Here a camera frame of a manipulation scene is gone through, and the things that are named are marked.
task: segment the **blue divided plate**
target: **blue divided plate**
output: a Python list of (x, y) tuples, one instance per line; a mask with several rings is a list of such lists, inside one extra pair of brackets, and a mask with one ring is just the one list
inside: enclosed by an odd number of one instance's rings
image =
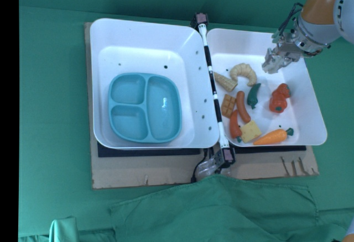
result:
[(164, 143), (182, 127), (177, 86), (168, 78), (149, 73), (116, 76), (108, 93), (112, 130), (121, 138), (140, 143)]

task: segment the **toy carrot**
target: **toy carrot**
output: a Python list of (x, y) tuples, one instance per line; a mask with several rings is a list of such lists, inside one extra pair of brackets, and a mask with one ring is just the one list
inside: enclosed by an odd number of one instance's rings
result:
[(286, 131), (284, 129), (276, 129), (254, 141), (253, 145), (270, 145), (279, 143), (284, 141), (288, 135), (292, 136), (293, 134), (294, 129), (292, 128), (289, 128)]

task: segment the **green fabric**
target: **green fabric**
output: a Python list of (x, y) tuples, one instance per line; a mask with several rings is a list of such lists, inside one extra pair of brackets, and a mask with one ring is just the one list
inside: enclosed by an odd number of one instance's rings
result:
[(49, 235), (21, 237), (18, 242), (116, 242), (116, 238), (113, 230), (78, 231), (76, 218), (68, 217), (53, 220)]
[(117, 241), (330, 242), (346, 229), (321, 224), (307, 187), (213, 175), (111, 207)]

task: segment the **cardboard base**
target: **cardboard base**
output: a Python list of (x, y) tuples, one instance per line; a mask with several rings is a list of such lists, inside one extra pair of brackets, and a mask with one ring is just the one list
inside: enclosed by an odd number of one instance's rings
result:
[[(92, 188), (122, 188), (138, 186), (175, 185), (190, 183), (193, 170), (203, 158), (202, 153), (191, 155), (99, 157), (98, 143), (93, 133), (92, 77), (90, 25), (85, 23), (88, 114), (90, 120), (90, 150)], [(319, 174), (311, 146), (298, 150), (281, 148), (272, 152), (239, 152), (236, 163), (223, 170), (225, 175), (242, 179), (262, 179)]]

